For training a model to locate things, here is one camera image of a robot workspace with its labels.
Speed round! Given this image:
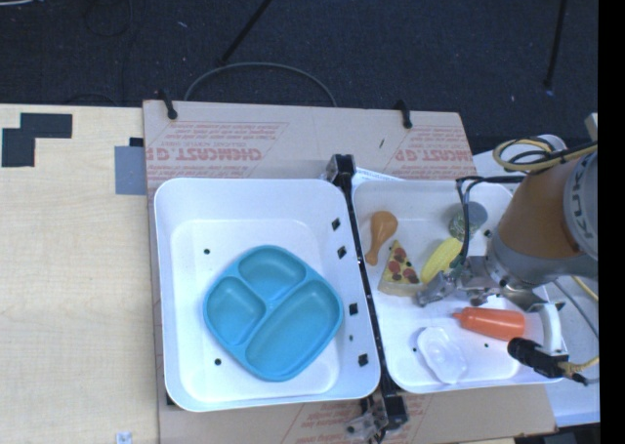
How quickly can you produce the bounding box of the black cylinder on white bracket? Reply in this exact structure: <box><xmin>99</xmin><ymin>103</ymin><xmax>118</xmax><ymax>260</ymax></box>
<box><xmin>506</xmin><ymin>302</ymin><xmax>570</xmax><ymax>380</ymax></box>

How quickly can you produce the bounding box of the small grey green can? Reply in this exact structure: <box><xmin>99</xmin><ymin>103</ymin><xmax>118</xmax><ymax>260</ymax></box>
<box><xmin>448</xmin><ymin>201</ymin><xmax>489</xmax><ymax>240</ymax></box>

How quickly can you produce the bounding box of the thin black and white rod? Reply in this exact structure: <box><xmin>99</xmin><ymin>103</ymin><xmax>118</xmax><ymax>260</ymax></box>
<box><xmin>336</xmin><ymin>173</ymin><xmax>399</xmax><ymax>400</ymax></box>

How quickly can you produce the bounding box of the blue divided plate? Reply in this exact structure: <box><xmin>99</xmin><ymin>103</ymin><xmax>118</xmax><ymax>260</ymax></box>
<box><xmin>202</xmin><ymin>244</ymin><xmax>345</xmax><ymax>383</ymax></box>

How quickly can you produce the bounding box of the brown cardboard board red print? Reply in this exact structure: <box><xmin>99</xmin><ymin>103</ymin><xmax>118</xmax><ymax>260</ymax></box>
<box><xmin>142</xmin><ymin>99</ymin><xmax>559</xmax><ymax>444</ymax></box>

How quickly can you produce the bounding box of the yellow toy corn cob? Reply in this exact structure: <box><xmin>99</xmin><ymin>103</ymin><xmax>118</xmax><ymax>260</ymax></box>
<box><xmin>420</xmin><ymin>236</ymin><xmax>465</xmax><ymax>285</ymax></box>

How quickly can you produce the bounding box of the brown toy chicken drumstick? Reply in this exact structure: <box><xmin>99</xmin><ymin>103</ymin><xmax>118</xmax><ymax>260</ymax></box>
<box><xmin>364</xmin><ymin>210</ymin><xmax>399</xmax><ymax>267</ymax></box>

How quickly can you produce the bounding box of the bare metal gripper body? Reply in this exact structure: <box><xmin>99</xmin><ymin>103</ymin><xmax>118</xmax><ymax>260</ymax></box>
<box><xmin>449</xmin><ymin>255</ymin><xmax>549</xmax><ymax>313</ymax></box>

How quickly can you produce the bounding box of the white plastic tray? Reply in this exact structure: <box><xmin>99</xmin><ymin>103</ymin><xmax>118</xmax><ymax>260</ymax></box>
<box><xmin>351</xmin><ymin>179</ymin><xmax>571</xmax><ymax>395</ymax></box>
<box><xmin>152</xmin><ymin>177</ymin><xmax>383</xmax><ymax>414</ymax></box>

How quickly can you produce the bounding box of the clear plastic container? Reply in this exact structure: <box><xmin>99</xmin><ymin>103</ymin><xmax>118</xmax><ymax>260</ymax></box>
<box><xmin>415</xmin><ymin>325</ymin><xmax>469</xmax><ymax>385</ymax></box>

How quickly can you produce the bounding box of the toy pizza slice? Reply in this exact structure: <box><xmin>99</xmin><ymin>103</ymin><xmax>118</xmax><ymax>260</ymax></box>
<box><xmin>376</xmin><ymin>239</ymin><xmax>426</xmax><ymax>299</ymax></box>

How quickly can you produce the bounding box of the orange squeeze bottle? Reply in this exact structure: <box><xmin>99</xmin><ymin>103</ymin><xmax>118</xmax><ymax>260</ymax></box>
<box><xmin>451</xmin><ymin>305</ymin><xmax>527</xmax><ymax>343</ymax></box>

